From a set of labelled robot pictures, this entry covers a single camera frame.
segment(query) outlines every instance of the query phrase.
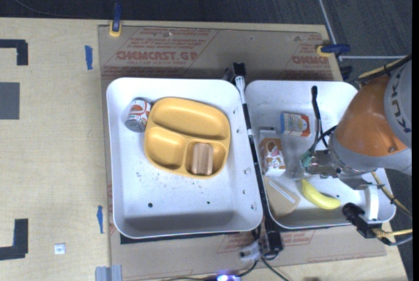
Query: cardboard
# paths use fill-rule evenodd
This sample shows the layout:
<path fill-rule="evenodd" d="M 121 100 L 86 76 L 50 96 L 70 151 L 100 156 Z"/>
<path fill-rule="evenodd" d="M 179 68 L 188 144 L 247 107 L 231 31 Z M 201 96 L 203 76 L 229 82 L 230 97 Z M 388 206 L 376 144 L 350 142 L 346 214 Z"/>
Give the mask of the cardboard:
<path fill-rule="evenodd" d="M 233 62 L 246 65 L 247 78 L 341 81 L 335 57 L 318 56 L 327 41 L 312 31 L 125 26 L 120 37 L 99 27 L 102 91 L 119 77 L 222 79 Z M 240 250 L 253 242 L 250 232 L 199 238 L 152 240 L 125 244 L 113 225 L 112 181 L 106 105 L 103 105 L 107 157 L 107 190 L 111 260 L 122 265 L 124 280 L 149 280 L 245 270 Z M 378 241 L 366 241 L 354 227 L 282 233 L 283 252 L 274 267 L 317 261 L 375 257 L 386 252 Z"/>
<path fill-rule="evenodd" d="M 263 177 L 264 188 L 268 198 L 272 217 L 280 222 L 280 218 L 294 211 L 300 203 L 300 196 L 280 185 L 274 178 Z"/>
<path fill-rule="evenodd" d="M 169 77 L 221 79 L 233 62 L 247 78 L 341 81 L 334 55 L 319 56 L 316 32 L 124 26 L 120 37 L 99 27 L 102 79 Z"/>

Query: orange object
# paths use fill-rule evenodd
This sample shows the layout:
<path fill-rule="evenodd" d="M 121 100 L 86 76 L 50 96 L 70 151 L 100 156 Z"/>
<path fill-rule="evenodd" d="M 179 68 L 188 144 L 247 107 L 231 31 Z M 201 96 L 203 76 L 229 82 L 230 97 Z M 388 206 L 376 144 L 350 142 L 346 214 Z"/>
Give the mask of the orange object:
<path fill-rule="evenodd" d="M 144 151 L 159 169 L 190 178 L 212 178 L 225 166 L 230 139 L 230 122 L 216 107 L 166 97 L 150 111 Z"/>
<path fill-rule="evenodd" d="M 388 76 L 362 86 L 336 128 L 339 143 L 370 157 L 383 157 L 407 148 L 390 128 L 384 112 L 384 92 Z"/>

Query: blue tape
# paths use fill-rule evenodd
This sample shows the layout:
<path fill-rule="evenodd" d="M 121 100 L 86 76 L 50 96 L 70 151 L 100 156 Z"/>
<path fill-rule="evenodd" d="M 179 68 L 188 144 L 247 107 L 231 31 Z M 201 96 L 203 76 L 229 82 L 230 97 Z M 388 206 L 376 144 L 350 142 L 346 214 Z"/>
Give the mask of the blue tape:
<path fill-rule="evenodd" d="M 93 48 L 91 46 L 84 46 L 84 50 L 86 51 L 86 64 L 87 64 L 87 70 L 92 70 L 92 64 L 93 64 Z"/>
<path fill-rule="evenodd" d="M 98 206 L 98 212 L 96 213 L 96 217 L 98 218 L 100 233 L 103 233 L 103 212 L 102 206 Z"/>

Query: orange robot part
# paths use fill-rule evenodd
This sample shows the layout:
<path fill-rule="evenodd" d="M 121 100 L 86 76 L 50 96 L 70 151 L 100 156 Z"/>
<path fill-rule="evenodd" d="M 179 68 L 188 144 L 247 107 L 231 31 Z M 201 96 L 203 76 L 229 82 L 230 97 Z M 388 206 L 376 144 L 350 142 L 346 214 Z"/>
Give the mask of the orange robot part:
<path fill-rule="evenodd" d="M 384 112 L 388 76 L 363 85 L 336 128 L 336 138 L 347 149 L 370 157 L 383 157 L 407 148 L 391 130 Z"/>

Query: soda can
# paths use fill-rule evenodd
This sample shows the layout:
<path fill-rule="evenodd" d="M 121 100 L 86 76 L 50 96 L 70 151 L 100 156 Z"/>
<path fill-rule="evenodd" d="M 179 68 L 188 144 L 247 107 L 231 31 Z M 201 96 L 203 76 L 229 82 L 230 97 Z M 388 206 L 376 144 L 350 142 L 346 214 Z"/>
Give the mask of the soda can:
<path fill-rule="evenodd" d="M 150 110 L 151 104 L 149 102 L 142 98 L 134 99 L 131 103 L 125 126 L 133 132 L 144 132 Z"/>

